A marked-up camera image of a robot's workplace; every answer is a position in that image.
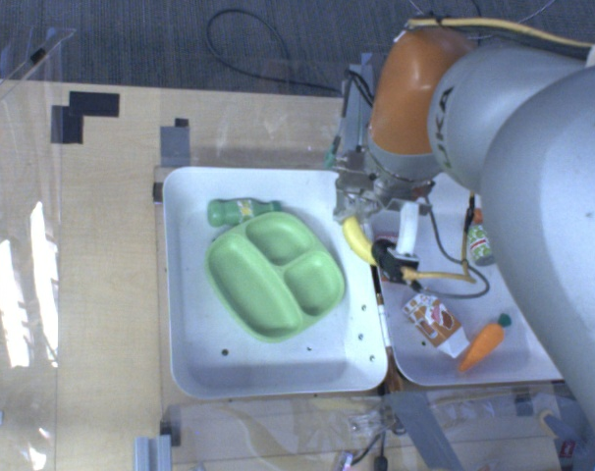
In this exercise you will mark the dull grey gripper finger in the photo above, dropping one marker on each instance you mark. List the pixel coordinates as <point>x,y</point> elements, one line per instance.
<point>368,206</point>
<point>344,206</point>

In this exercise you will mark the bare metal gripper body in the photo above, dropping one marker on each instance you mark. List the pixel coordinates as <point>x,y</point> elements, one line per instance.
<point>361,177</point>

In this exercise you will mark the yellow banana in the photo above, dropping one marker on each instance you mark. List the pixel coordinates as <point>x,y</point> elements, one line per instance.
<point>359,243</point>

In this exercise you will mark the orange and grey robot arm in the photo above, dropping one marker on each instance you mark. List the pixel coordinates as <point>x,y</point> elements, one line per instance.
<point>523,165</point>

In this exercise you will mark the green divided plate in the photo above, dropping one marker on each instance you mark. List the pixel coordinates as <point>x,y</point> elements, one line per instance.
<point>258,282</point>

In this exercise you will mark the green and white can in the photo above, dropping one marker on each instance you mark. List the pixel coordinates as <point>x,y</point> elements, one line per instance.
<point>480,245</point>

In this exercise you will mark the green bottle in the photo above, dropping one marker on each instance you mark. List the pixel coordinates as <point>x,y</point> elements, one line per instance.
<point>224,212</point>

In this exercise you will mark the brown and white carton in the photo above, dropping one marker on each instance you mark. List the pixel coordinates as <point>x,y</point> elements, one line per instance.
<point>432,319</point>

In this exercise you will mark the white plastic tray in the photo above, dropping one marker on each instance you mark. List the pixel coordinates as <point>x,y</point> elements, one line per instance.
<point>278,361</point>
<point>503,366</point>

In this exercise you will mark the orange carrot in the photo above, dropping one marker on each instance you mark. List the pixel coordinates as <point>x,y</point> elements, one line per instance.
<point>484,344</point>

